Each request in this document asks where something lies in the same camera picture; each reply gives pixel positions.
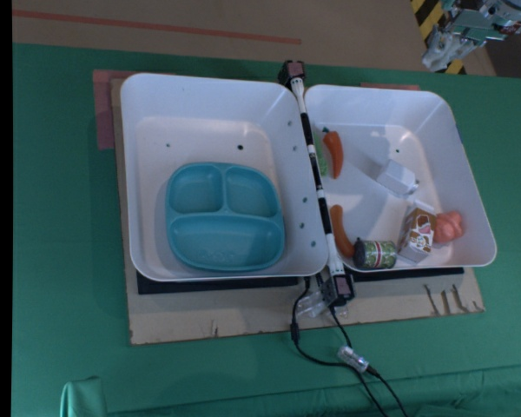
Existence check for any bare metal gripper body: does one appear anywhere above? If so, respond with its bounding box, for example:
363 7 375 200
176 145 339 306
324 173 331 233
440 0 521 46

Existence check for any white plastic tray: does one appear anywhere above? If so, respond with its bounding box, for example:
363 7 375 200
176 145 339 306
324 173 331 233
304 83 498 275
119 72 330 283

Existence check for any orange carrot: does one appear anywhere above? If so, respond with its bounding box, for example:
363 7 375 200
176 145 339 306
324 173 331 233
321 126 345 181

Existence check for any green toy vegetable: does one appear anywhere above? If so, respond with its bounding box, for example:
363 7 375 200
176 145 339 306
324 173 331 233
312 131 331 178

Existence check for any black and white thin rod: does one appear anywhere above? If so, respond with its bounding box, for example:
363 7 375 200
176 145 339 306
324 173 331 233
288 76 346 280

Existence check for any pale orange toy food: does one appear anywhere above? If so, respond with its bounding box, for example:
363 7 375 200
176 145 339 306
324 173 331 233
431 209 465 248

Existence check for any brown and white carton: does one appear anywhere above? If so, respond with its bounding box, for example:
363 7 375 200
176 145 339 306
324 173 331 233
396 207 439 264

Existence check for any orange sausage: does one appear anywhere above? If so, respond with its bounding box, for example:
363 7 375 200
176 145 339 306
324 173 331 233
328 203 357 259

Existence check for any green can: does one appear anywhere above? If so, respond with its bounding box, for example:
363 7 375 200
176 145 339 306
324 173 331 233
352 237 399 271

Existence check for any blue divided plate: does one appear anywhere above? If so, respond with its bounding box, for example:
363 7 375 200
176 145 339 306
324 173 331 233
164 161 287 274

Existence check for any brown cardboard board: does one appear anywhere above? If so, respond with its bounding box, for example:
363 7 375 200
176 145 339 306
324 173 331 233
92 69 486 347

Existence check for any black block with wires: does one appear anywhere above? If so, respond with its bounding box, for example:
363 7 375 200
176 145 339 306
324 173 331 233
320 273 357 308
277 59 307 88

